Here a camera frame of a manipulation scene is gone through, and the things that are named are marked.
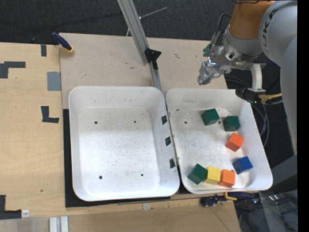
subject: black tape marking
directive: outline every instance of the black tape marking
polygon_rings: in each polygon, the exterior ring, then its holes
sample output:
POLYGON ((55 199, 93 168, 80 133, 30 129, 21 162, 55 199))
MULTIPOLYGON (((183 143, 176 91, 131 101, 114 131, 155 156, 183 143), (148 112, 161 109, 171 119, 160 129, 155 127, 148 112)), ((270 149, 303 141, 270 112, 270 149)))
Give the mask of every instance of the black tape marking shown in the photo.
POLYGON ((161 117, 161 119, 162 119, 162 125, 164 125, 168 121, 168 118, 166 117, 166 115, 161 117))
POLYGON ((26 62, 5 61, 4 65, 6 65, 8 68, 25 68, 26 62))
POLYGON ((46 57, 47 52, 46 52, 46 45, 45 44, 41 44, 41 56, 42 57, 46 57))
POLYGON ((0 195, 0 220, 21 218, 21 210, 5 211, 5 195, 0 195))
POLYGON ((8 78, 9 68, 5 64, 0 64, 0 78, 8 78))
POLYGON ((8 78, 9 68, 25 68, 26 62, 11 62, 5 61, 3 64, 0 64, 0 78, 8 78))
POLYGON ((171 139, 170 139, 170 137, 167 137, 167 138, 165 139, 165 144, 166 144, 166 146, 169 146, 170 143, 171 143, 171 139))
POLYGON ((172 159, 169 159, 169 167, 170 168, 173 168, 173 167, 175 167, 176 165, 175 165, 175 163, 174 163, 174 160, 173 160, 173 158, 172 159))
POLYGON ((58 123, 59 118, 50 118, 49 117, 49 106, 41 106, 42 110, 42 122, 48 122, 48 123, 58 123))
POLYGON ((59 72, 47 73, 47 90, 48 91, 61 91, 61 78, 59 72))

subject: white plastic tray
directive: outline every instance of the white plastic tray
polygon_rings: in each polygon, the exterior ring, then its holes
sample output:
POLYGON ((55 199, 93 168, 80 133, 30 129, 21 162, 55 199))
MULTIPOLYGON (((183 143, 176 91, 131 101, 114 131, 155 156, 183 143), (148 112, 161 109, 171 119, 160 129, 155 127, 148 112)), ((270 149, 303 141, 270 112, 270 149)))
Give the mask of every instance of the white plastic tray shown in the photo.
POLYGON ((73 189, 85 201, 167 197, 179 188, 163 93, 80 86, 69 94, 73 189))
POLYGON ((170 126, 183 185, 195 194, 225 191, 265 190, 272 185, 272 173, 255 123, 251 105, 237 97, 233 89, 185 89, 175 88, 167 93, 170 126), (220 117, 212 125, 204 125, 201 114, 215 108, 220 117), (236 152, 225 147, 232 132, 226 132, 223 119, 238 116, 240 128, 236 131, 244 138, 236 152), (253 168, 236 175, 231 188, 188 179, 191 169, 199 163, 203 167, 234 170, 232 162, 248 156, 253 168))

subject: cube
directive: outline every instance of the cube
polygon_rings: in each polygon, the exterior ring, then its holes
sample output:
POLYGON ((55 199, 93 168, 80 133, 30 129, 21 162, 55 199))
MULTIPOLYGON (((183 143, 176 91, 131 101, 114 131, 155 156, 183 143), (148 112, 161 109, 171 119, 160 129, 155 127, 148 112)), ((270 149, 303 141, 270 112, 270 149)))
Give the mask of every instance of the cube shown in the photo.
POLYGON ((212 184, 212 185, 218 184, 221 178, 220 168, 209 166, 207 170, 208 170, 208 173, 205 176, 204 182, 208 184, 212 184))
POLYGON ((203 168, 199 164, 196 164, 188 175, 188 179, 198 185, 204 180, 205 175, 207 175, 207 169, 203 168))
POLYGON ((242 136, 238 135, 236 132, 233 132, 232 135, 228 137, 225 146, 236 152, 242 146, 243 140, 244 138, 242 136))
POLYGON ((240 127, 238 116, 227 116, 223 120, 223 126, 225 131, 237 131, 240 127))
POLYGON ((232 164, 237 174, 244 173, 249 169, 253 168, 248 157, 242 157, 234 161, 232 164))
POLYGON ((220 118, 215 108, 206 110, 205 112, 203 112, 201 117, 204 121, 205 126, 216 123, 220 118))
POLYGON ((221 170, 221 179, 218 183, 219 186, 231 188, 235 184, 236 173, 228 169, 221 170))

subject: orange block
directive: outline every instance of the orange block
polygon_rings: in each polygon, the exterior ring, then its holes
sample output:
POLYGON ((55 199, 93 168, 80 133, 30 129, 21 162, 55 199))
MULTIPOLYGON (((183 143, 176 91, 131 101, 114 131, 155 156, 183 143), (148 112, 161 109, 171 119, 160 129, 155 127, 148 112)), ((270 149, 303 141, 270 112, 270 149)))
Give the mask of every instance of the orange block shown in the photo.
POLYGON ((236 173, 234 171, 222 169, 221 170, 221 180, 218 183, 218 185, 226 187, 226 188, 232 187, 232 185, 235 184, 235 176, 236 176, 236 173))
POLYGON ((241 147, 242 143, 243 137, 234 132, 232 133, 232 135, 229 136, 227 142, 225 143, 225 146, 235 152, 241 147))

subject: yellow block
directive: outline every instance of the yellow block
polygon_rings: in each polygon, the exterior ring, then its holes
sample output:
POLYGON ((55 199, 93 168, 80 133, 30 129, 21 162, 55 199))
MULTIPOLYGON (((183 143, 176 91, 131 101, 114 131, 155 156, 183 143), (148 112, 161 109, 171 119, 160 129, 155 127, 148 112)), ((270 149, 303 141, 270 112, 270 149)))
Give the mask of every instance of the yellow block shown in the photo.
POLYGON ((216 185, 220 181, 220 168, 209 166, 207 168, 208 173, 205 176, 204 182, 212 185, 216 185))

